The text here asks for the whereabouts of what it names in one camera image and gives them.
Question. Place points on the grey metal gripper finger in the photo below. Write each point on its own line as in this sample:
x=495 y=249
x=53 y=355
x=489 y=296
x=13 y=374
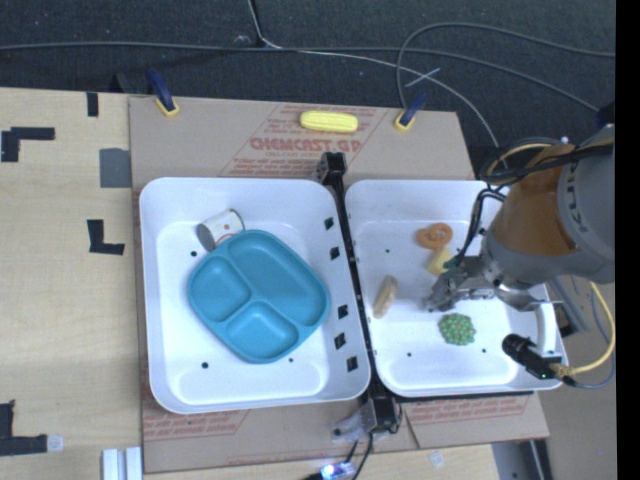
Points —
x=434 y=304
x=443 y=285

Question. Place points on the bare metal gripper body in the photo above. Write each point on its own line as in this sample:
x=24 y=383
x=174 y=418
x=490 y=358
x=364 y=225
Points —
x=477 y=280

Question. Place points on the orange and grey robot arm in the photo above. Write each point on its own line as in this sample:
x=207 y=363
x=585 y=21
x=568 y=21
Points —
x=540 y=218

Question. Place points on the yellow cheese wedge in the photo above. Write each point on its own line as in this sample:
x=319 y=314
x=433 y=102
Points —
x=439 y=263

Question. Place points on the green grapes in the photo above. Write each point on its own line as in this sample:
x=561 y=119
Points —
x=456 y=329

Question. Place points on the orange pretzel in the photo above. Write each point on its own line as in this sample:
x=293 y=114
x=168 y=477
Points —
x=432 y=238

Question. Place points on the tan biscuit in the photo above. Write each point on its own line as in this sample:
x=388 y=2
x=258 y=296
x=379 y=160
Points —
x=385 y=295

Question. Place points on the white plastic tray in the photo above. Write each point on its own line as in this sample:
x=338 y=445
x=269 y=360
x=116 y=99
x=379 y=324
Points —
x=170 y=318
x=415 y=368

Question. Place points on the blue divided plate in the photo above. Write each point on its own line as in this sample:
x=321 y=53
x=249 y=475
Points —
x=260 y=293

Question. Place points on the yellow corn cob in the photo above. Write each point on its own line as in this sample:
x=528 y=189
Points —
x=329 y=121

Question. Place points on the white can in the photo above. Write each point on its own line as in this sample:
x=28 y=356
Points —
x=220 y=225

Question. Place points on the brown cardboard board, red print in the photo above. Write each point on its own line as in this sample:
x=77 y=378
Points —
x=200 y=138

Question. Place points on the black cylinder on white bracket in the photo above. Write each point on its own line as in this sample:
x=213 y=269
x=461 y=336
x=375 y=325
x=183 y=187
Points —
x=525 y=350

